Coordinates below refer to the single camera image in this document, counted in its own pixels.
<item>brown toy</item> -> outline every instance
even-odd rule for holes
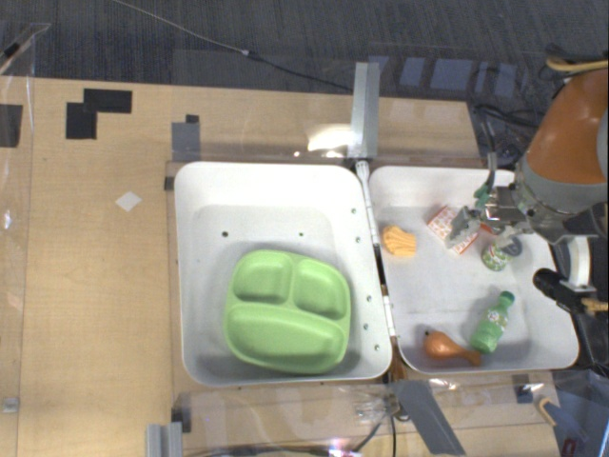
[[[425,349],[425,353],[433,359],[441,360],[462,357],[462,359],[466,359],[472,366],[477,367],[481,364],[479,352],[461,347],[443,331],[426,332],[423,348]]]
[[[404,232],[392,225],[383,229],[383,243],[393,255],[412,257],[417,251],[417,238],[412,233]]]

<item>wooden table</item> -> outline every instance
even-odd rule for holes
[[[132,113],[100,113],[97,140],[67,140],[66,103],[82,102],[84,88],[132,90]],[[306,148],[310,128],[348,123],[351,98],[37,79],[34,100],[17,455],[142,456],[146,426],[168,423],[173,401],[164,191],[171,123],[199,115],[206,151],[247,155],[276,145],[291,153]],[[382,99],[380,110],[381,153],[478,155],[464,104]],[[115,203],[127,192],[142,199],[129,212]],[[477,429],[485,412],[509,408],[513,427]],[[515,404],[455,411],[477,411],[458,430],[470,455],[490,455],[482,435],[491,434],[494,455],[556,453],[532,406],[526,417]],[[426,455],[408,425],[399,426],[399,455]],[[369,455],[389,441],[374,441]]]

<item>green plate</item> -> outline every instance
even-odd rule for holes
[[[293,374],[321,374],[346,352],[349,286],[335,268],[280,250],[255,250],[235,267],[224,319],[242,361]]]

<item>yellow cable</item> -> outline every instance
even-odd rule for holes
[[[548,68],[556,71],[566,72],[581,72],[581,71],[594,71],[603,70],[609,65],[608,60],[591,61],[589,63],[567,63],[564,59],[558,57],[548,57],[545,61]]]

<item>green bottle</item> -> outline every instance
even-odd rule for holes
[[[478,328],[472,335],[469,344],[483,354],[494,352],[497,343],[507,326],[507,309],[514,303],[514,295],[503,291],[499,295],[499,302],[489,308],[478,323]]]

